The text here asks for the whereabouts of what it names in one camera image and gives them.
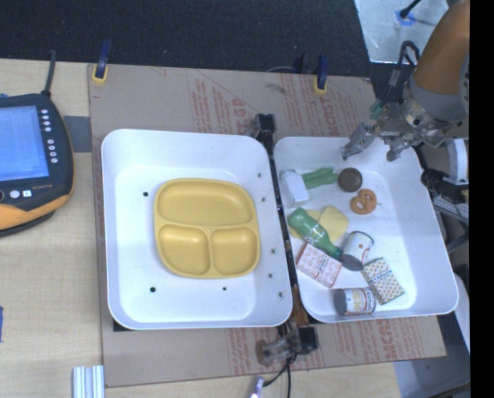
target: yellow plate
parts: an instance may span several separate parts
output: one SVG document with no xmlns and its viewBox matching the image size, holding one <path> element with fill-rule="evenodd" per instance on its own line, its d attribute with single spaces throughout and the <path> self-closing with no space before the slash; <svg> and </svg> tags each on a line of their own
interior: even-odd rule
<svg viewBox="0 0 494 398">
<path fill-rule="evenodd" d="M 258 264 L 256 210 L 233 182 L 171 180 L 158 189 L 153 214 L 158 253 L 175 274 L 223 279 L 248 274 Z"/>
</svg>

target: blue clamp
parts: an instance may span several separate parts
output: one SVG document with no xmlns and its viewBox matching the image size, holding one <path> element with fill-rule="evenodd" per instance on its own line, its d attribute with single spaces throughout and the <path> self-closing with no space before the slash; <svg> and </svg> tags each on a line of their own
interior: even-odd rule
<svg viewBox="0 0 494 398">
<path fill-rule="evenodd" d="M 111 53 L 111 45 L 112 42 L 109 39 L 103 40 L 101 44 L 98 63 L 94 66 L 94 70 L 92 71 L 92 80 L 98 83 L 104 83 L 105 80 L 107 80 L 107 73 L 109 72 L 107 62 L 109 61 Z"/>
<path fill-rule="evenodd" d="M 313 82 L 313 91 L 318 95 L 324 95 L 327 92 L 328 59 L 323 54 L 319 55 L 314 74 L 317 76 Z"/>
</svg>

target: patterned box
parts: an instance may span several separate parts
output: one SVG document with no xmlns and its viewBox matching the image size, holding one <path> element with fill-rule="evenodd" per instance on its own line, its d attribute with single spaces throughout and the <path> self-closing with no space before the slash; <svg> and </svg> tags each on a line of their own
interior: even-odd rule
<svg viewBox="0 0 494 398">
<path fill-rule="evenodd" d="M 340 262 L 309 243 L 303 247 L 295 264 L 297 269 L 327 288 L 331 288 L 336 283 L 342 267 Z"/>
<path fill-rule="evenodd" d="M 404 289 L 398 283 L 393 270 L 389 268 L 383 258 L 377 258 L 365 264 L 361 272 L 381 305 L 404 293 Z"/>
</svg>

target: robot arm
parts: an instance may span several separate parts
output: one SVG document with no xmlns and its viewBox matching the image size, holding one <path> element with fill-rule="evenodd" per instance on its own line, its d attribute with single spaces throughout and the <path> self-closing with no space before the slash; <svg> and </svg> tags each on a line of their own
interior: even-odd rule
<svg viewBox="0 0 494 398">
<path fill-rule="evenodd" d="M 411 146 L 443 145 L 444 133 L 468 116 L 469 41 L 470 0 L 459 0 L 441 18 L 420 58 L 416 52 L 418 62 L 404 84 L 400 102 L 377 100 L 370 108 L 376 123 L 358 126 L 342 149 L 343 159 L 363 151 L 376 137 L 390 146 L 390 161 Z M 396 75 L 391 77 L 391 88 L 393 81 Z"/>
</svg>

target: white tray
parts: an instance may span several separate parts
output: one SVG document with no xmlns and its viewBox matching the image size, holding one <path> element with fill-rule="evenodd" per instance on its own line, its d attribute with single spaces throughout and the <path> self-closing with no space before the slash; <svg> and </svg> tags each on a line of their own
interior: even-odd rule
<svg viewBox="0 0 494 398">
<path fill-rule="evenodd" d="M 293 306 L 267 152 L 246 136 L 120 129 L 102 143 L 109 310 L 130 329 L 277 326 Z M 193 279 L 157 254 L 153 197 L 166 181 L 234 182 L 254 201 L 260 259 L 249 274 Z"/>
<path fill-rule="evenodd" d="M 389 147 L 376 140 L 364 152 L 343 161 L 341 147 L 346 143 L 347 138 L 283 138 L 274 150 L 278 174 L 287 169 L 305 173 L 320 167 L 333 167 L 334 172 L 357 168 L 363 175 L 362 187 L 373 190 L 378 198 L 378 206 L 371 214 L 359 216 L 352 212 L 350 200 L 356 193 L 344 192 L 336 183 L 309 190 L 310 200 L 302 206 L 322 211 L 333 205 L 348 217 L 346 234 L 337 242 L 341 248 L 351 231 L 371 235 L 375 243 L 369 260 L 384 257 L 405 293 L 385 305 L 377 304 L 372 314 L 340 316 L 334 306 L 334 289 L 365 287 L 361 273 L 343 268 L 329 289 L 298 271 L 304 308 L 324 323 L 452 312 L 458 289 L 432 202 L 420 182 L 422 168 L 415 152 L 405 150 L 399 159 L 387 162 Z M 297 207 L 289 202 L 283 205 L 286 216 Z M 291 236 L 291 244 L 296 257 L 304 242 Z"/>
</svg>

